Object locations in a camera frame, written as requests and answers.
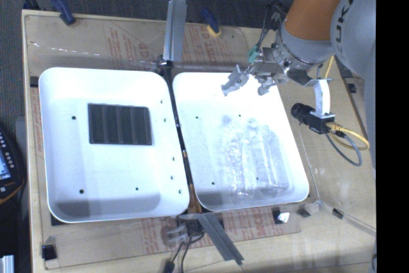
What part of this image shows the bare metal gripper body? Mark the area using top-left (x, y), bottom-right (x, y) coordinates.
top-left (249, 41), bottom-right (317, 83)

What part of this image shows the white plastic tray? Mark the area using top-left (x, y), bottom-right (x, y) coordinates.
top-left (171, 71), bottom-right (311, 213)
top-left (38, 66), bottom-right (191, 224)

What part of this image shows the brown cardboard board red print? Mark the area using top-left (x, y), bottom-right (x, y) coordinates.
top-left (24, 15), bottom-right (320, 269)

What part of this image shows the black ribbed rectangular panel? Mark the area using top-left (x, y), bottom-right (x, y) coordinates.
top-left (87, 102), bottom-right (153, 146)

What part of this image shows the black cylinder on white bracket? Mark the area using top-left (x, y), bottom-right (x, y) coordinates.
top-left (290, 78), bottom-right (337, 136)

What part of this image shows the black block with thin wires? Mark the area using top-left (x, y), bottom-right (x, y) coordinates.
top-left (183, 220), bottom-right (206, 237)

